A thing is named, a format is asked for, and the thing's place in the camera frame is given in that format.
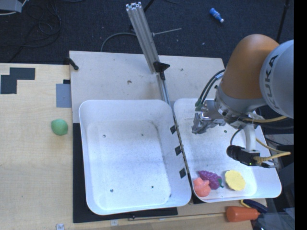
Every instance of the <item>white tray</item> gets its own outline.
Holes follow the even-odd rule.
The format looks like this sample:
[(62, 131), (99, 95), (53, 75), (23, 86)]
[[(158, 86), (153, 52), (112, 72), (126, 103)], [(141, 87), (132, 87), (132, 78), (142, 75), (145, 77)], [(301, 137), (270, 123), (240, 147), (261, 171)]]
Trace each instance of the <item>white tray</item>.
[(178, 207), (191, 187), (168, 104), (88, 100), (79, 108), (86, 202), (98, 215)]
[[(246, 166), (230, 158), (226, 149), (230, 145), (232, 135), (236, 132), (229, 125), (209, 128), (206, 133), (193, 134), (192, 126), (197, 99), (179, 99), (174, 104), (174, 113), (180, 132), (183, 150), (186, 156), (191, 180), (199, 177), (198, 171), (211, 171), (220, 175), (224, 188), (211, 190), (207, 197), (198, 197), (204, 202), (219, 202), (249, 198), (274, 198), (281, 193), (281, 183), (275, 168), (266, 169), (259, 166)], [(256, 129), (256, 137), (265, 143), (260, 127)], [(233, 144), (245, 147), (246, 138), (243, 131), (239, 132)], [(270, 156), (267, 148), (259, 143), (256, 150), (262, 157)], [(225, 185), (224, 174), (228, 170), (241, 172), (246, 181), (242, 191), (234, 191)]]

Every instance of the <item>blue bottle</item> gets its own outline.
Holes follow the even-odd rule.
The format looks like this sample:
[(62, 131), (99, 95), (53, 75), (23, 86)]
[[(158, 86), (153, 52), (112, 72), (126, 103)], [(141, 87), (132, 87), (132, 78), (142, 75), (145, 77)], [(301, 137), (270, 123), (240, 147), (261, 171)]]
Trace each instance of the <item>blue bottle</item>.
[(217, 19), (220, 23), (224, 22), (224, 19), (221, 18), (221, 15), (218, 11), (216, 11), (214, 8), (210, 9), (209, 13)]

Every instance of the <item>white surface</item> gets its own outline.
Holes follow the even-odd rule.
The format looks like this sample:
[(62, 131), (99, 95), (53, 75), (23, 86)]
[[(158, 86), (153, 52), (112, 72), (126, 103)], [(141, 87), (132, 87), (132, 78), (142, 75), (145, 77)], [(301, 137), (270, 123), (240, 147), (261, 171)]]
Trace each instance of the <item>white surface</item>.
[(191, 197), (170, 106), (161, 100), (88, 100), (79, 109), (86, 201), (96, 214), (178, 207)]
[[(191, 179), (199, 177), (198, 171), (200, 170), (211, 171), (222, 177), (223, 186), (225, 186), (212, 190), (207, 197), (200, 197), (200, 200), (211, 203), (277, 197), (281, 193), (281, 183), (276, 169), (246, 166), (227, 156), (226, 149), (230, 145), (232, 135), (236, 132), (234, 128), (226, 124), (209, 128), (204, 134), (195, 135), (192, 133), (196, 100), (179, 99), (174, 104), (176, 121)], [(260, 127), (256, 129), (256, 137), (265, 143)], [(235, 136), (233, 144), (245, 147), (245, 141), (245, 134), (241, 131)], [(256, 150), (260, 151), (262, 157), (270, 156), (269, 150), (259, 143), (256, 144)], [(224, 174), (228, 170), (236, 170), (242, 174), (246, 181), (245, 189), (234, 191), (225, 185)]]
[[(79, 107), (86, 100), (162, 100), (156, 74), (150, 73), (142, 54), (70, 51), (70, 58), (79, 66), (78, 71), (71, 67), (74, 123), (80, 122)], [(165, 77), (171, 103), (179, 98), (198, 98), (208, 80), (224, 69), (220, 58), (159, 58), (170, 65)], [(213, 98), (214, 91), (208, 97)]]

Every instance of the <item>green sphere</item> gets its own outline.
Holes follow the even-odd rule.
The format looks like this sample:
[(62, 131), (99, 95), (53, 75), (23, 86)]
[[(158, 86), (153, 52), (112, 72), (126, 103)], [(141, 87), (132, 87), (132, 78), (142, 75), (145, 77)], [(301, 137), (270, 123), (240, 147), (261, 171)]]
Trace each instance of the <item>green sphere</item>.
[(63, 119), (56, 119), (51, 122), (51, 128), (53, 133), (58, 136), (63, 136), (67, 134), (68, 125)]

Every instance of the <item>purple toy grapes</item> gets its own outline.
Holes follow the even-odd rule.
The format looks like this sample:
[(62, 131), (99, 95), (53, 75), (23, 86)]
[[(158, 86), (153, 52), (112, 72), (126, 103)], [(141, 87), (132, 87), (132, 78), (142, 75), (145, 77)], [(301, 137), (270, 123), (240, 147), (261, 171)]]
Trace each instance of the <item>purple toy grapes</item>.
[(208, 180), (210, 182), (209, 186), (211, 189), (215, 190), (219, 187), (223, 187), (221, 176), (209, 171), (198, 171), (198, 174), (200, 175), (201, 179)]

